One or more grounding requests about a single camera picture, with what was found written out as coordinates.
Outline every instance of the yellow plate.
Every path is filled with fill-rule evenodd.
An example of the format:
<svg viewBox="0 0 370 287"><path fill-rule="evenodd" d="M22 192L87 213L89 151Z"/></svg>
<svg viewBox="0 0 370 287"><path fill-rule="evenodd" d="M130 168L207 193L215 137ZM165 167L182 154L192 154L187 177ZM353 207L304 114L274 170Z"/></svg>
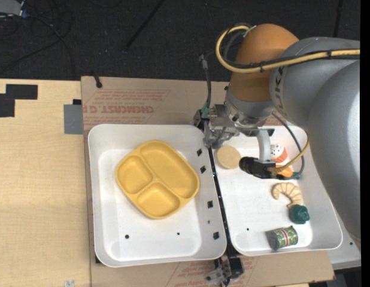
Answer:
<svg viewBox="0 0 370 287"><path fill-rule="evenodd" d="M162 141L148 141L123 158L116 180L137 209L153 219L172 215L199 190L193 167Z"/></svg>

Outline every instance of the yellow cable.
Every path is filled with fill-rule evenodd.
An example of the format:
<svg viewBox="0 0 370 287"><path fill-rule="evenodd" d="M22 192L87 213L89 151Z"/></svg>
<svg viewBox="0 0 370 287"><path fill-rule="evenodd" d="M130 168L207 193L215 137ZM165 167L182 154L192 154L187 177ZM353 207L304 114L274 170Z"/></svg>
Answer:
<svg viewBox="0 0 370 287"><path fill-rule="evenodd" d="M281 66L288 66L288 65L294 65L297 63L302 63L302 62L307 62L309 60L316 60L316 59L322 59L325 57L330 57L330 56L348 56L348 55L360 55L360 49L345 49L345 50L332 50L332 51L325 51L325 52L318 52L318 53L312 53L306 56L296 56L294 58L291 58L289 60L285 60L283 62L276 62L268 65L263 65L261 67L253 67L253 68L237 68L234 66L229 65L228 63L225 62L225 60L222 58L221 53L220 53L220 46L221 43L224 39L224 37L236 30L249 30L251 29L248 26L235 26L229 30L224 31L220 38L217 40L216 43L216 56L219 62L224 66L226 69L241 73L241 74L251 74L253 72L260 72L260 71L265 71L268 69L273 69Z"/></svg>
<svg viewBox="0 0 370 287"><path fill-rule="evenodd" d="M303 156L303 154L306 152L306 150L309 147L309 134L306 131L305 131L305 133L307 135L307 141L306 141L305 147L301 150L301 152L295 158L293 158L291 161L289 161L287 164L283 165L282 167L278 167L278 168L271 167L271 168L268 168L268 170L269 170L269 172L271 173L272 176L276 176L281 171L285 170L286 168L288 168L289 166L291 166L292 164L294 164L300 157Z"/></svg>

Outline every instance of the white tray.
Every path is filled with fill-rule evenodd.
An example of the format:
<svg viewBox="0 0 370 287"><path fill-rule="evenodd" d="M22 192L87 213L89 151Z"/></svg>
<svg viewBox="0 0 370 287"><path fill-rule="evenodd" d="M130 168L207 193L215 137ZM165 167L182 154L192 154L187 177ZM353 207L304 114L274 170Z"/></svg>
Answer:
<svg viewBox="0 0 370 287"><path fill-rule="evenodd" d="M275 129L271 136L272 144L283 144L288 152L288 162L298 153L298 148L290 133L283 126L270 127ZM290 127L301 148L306 144L305 132ZM257 138L244 135L235 136L224 145L234 146L242 157L259 156ZM289 198L281 194L278 200L271 195L273 184L282 182L276 179L260 179L240 168L227 170L218 164L215 157L217 177L225 206L229 232L235 249L243 255L255 256L274 253L335 249L342 242L342 231L333 205L318 176L310 149L304 154L305 169L300 180L289 180L299 186L303 205L310 214L306 224L294 224L288 215ZM292 165L297 172L301 160ZM293 225L299 236L296 245L288 246L274 252L271 250L265 231Z"/></svg>
<svg viewBox="0 0 370 287"><path fill-rule="evenodd" d="M223 255L225 229L203 137L199 129L187 125L101 124L90 131L95 252L103 264L124 267ZM120 160L153 139L175 148L200 178L195 198L166 219L143 215L123 194L115 177Z"/></svg>

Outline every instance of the green can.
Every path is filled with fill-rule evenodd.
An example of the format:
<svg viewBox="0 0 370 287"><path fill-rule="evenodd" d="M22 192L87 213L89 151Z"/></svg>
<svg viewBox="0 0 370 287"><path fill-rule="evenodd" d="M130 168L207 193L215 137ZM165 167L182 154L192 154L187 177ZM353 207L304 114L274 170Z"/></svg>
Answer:
<svg viewBox="0 0 370 287"><path fill-rule="evenodd" d="M274 251L285 248L286 246L296 245L298 242L297 231L293 228L292 225L289 227L267 231L266 237L268 238L270 247Z"/></svg>

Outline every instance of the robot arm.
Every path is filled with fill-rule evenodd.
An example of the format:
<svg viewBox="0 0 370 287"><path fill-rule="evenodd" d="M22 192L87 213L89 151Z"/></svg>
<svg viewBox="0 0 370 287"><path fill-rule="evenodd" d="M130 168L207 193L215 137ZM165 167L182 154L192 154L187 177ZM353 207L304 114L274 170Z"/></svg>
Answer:
<svg viewBox="0 0 370 287"><path fill-rule="evenodd" d="M236 61L230 62L220 46L237 30L246 33ZM359 41L341 38L298 40L271 24L224 31L216 55L232 76L225 102L209 110L204 132L206 146L213 148L240 133L257 136L261 165L268 159L266 135L271 135L261 126L275 109L303 128L321 181L360 249L359 48Z"/></svg>

